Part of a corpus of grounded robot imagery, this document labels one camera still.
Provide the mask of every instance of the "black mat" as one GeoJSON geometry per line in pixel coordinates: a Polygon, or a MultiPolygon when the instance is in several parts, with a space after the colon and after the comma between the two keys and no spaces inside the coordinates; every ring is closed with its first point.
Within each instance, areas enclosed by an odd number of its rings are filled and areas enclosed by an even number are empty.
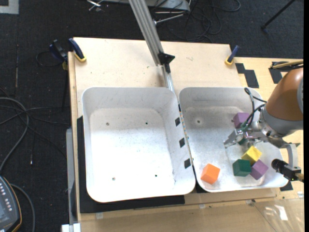
{"type": "MultiPolygon", "coordinates": [[[[199,37],[202,43],[239,45],[237,56],[261,58],[303,58],[304,55],[304,0],[295,1],[268,27],[261,31],[277,11],[290,0],[196,0],[191,3],[195,13],[189,18],[186,37],[199,37]],[[204,14],[211,18],[204,24],[198,19],[204,14]]],[[[8,0],[0,0],[6,6],[8,0]]],[[[64,47],[72,36],[143,39],[129,5],[102,3],[102,10],[89,11],[85,0],[19,0],[19,14],[0,14],[0,86],[26,108],[61,107],[65,72],[61,66],[44,68],[36,63],[36,55],[47,51],[58,39],[64,47]]],[[[156,19],[170,15],[155,14],[156,19]]],[[[184,26],[189,15],[159,24],[161,40],[186,41],[184,26]]],[[[0,101],[2,106],[11,106],[0,101]]],[[[44,120],[70,122],[70,111],[58,109],[32,110],[31,114],[44,120]]],[[[14,115],[14,111],[0,109],[0,123],[14,115]]],[[[66,125],[35,120],[39,135],[34,138],[29,130],[3,169],[3,175],[22,187],[32,198],[36,208],[36,231],[60,231],[68,223],[67,168],[59,150],[65,152],[66,125]],[[30,155],[34,148],[34,164],[30,155]]],[[[17,142],[24,124],[14,118],[0,124],[0,161],[17,142]]],[[[22,206],[23,225],[20,231],[31,229],[31,211],[26,199],[17,193],[22,206]]]]}

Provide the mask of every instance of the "wooden table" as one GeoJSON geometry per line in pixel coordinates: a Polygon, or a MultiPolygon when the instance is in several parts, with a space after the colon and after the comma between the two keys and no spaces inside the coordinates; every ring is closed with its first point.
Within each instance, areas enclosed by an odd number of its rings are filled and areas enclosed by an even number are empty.
{"type": "MultiPolygon", "coordinates": [[[[76,119],[82,115],[81,95],[88,87],[164,87],[164,78],[155,66],[145,41],[74,38],[87,61],[75,61],[69,53],[70,102],[73,137],[73,160],[77,222],[82,231],[274,231],[281,226],[280,220],[272,225],[262,216],[265,206],[286,207],[289,216],[300,217],[290,226],[302,231],[304,184],[293,182],[294,190],[281,192],[279,188],[263,188],[219,193],[196,193],[185,195],[185,205],[119,210],[112,212],[82,214],[79,210],[78,155],[76,119]]],[[[184,87],[246,87],[247,82],[238,74],[235,63],[225,65],[231,54],[226,44],[162,42],[166,53],[175,55],[171,73],[178,96],[184,87]]],[[[275,87],[268,67],[272,61],[291,61],[277,58],[235,58],[247,70],[254,70],[259,82],[257,91],[267,100],[275,87]]],[[[298,147],[299,166],[303,166],[303,131],[287,139],[301,143],[298,147]]],[[[287,153],[282,151],[284,160],[287,153]]]]}

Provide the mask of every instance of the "purple cube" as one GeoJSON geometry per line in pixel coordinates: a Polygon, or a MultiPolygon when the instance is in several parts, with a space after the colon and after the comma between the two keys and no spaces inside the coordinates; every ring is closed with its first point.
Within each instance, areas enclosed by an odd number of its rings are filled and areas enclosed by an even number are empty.
{"type": "Polygon", "coordinates": [[[251,167],[251,173],[250,175],[258,180],[259,178],[261,178],[266,171],[268,170],[268,167],[261,161],[258,160],[255,164],[253,164],[253,166],[251,167]]]}
{"type": "Polygon", "coordinates": [[[233,118],[235,128],[240,128],[241,124],[247,120],[249,117],[248,113],[236,113],[233,118]]]}

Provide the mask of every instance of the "yellow cube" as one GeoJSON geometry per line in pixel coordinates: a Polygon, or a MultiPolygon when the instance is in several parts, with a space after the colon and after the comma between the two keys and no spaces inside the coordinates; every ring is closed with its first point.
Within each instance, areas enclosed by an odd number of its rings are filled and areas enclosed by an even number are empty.
{"type": "Polygon", "coordinates": [[[246,152],[245,154],[242,155],[241,159],[243,160],[248,160],[250,162],[250,165],[252,166],[253,164],[255,164],[255,162],[257,162],[257,160],[259,160],[259,158],[261,157],[262,152],[259,151],[257,148],[255,148],[254,146],[251,146],[246,152]]]}

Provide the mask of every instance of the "green cube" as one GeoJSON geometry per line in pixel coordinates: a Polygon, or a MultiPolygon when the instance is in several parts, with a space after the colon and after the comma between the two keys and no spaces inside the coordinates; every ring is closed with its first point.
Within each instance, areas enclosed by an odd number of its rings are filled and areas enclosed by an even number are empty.
{"type": "Polygon", "coordinates": [[[235,176],[246,177],[251,173],[250,161],[238,159],[233,163],[233,171],[235,176]]]}

